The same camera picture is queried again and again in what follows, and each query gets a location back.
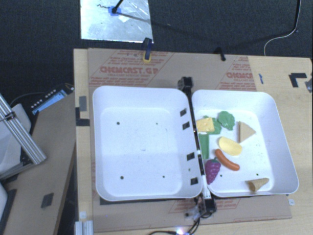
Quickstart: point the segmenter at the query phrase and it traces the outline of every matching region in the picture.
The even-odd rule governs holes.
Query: yellow cheese slice
[[[240,144],[238,144],[234,140],[225,137],[221,137],[219,139],[219,147],[221,148],[222,151],[226,152],[231,156],[237,156],[243,150]]]
[[[249,125],[239,122],[239,143],[250,138],[255,132]]]
[[[210,117],[202,118],[196,121],[198,132],[213,132],[215,131],[213,119]]]

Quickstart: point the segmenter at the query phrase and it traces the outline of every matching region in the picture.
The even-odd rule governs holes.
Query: tan table surface
[[[58,233],[75,154],[74,94],[39,113],[32,137],[47,159],[5,185],[17,192],[4,235]],[[51,205],[41,208],[50,193]]]
[[[291,155],[299,178],[299,189],[291,194],[294,206],[291,206],[292,219],[200,225],[196,235],[276,235],[276,234],[312,234],[313,223],[313,165],[312,165],[312,93],[304,82],[312,73],[312,63],[308,58],[257,57],[249,56],[257,91],[270,94],[277,104]],[[81,95],[88,95],[88,51],[74,51],[74,73],[76,89],[76,107]],[[298,79],[298,88],[293,88],[289,78],[291,73],[305,73],[307,79]],[[81,118],[89,118],[89,109],[81,112]],[[77,170],[78,170],[78,206],[92,220],[90,136],[88,128],[77,127]],[[125,232],[96,233],[97,235],[147,235],[155,229]],[[175,228],[163,230],[174,231]]]

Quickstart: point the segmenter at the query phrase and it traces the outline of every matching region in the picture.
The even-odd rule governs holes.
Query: sausage
[[[239,170],[240,169],[240,166],[238,164],[233,163],[227,157],[225,157],[225,155],[223,154],[223,152],[220,149],[215,150],[215,155],[219,159],[221,164],[224,165],[225,167],[227,167],[228,169],[231,169],[231,170]]]

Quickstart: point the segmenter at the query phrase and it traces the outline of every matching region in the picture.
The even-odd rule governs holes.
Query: ice cream cone
[[[269,181],[269,178],[260,178],[249,180],[247,183],[249,184],[249,189],[253,192],[258,191],[263,185],[265,185]]]

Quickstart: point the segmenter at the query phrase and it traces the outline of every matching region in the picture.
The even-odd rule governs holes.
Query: plastic food
[[[216,159],[210,159],[205,163],[204,170],[208,185],[215,180],[217,174],[220,171],[220,168],[221,164]]]
[[[214,125],[214,131],[208,132],[210,135],[220,134],[221,133],[221,124],[217,121],[216,118],[212,118],[213,125]]]
[[[239,143],[250,138],[253,134],[255,134],[255,130],[253,130],[249,125],[243,122],[239,122]]]
[[[263,185],[267,184],[269,182],[269,178],[260,178],[260,179],[254,179],[249,180],[247,183],[249,184],[250,191],[256,192],[259,190]]]
[[[215,150],[215,155],[219,159],[221,164],[227,167],[228,169],[235,170],[235,171],[240,169],[240,166],[238,164],[233,163],[227,157],[225,157],[225,155],[220,149]]]
[[[219,113],[218,122],[226,129],[232,131],[235,125],[235,117],[227,111],[221,111]]]
[[[202,118],[196,121],[198,132],[213,132],[213,119],[210,117]]]
[[[199,142],[203,159],[209,158],[209,134],[199,134]]]
[[[243,150],[240,144],[225,137],[219,139],[219,147],[231,156],[238,156]]]

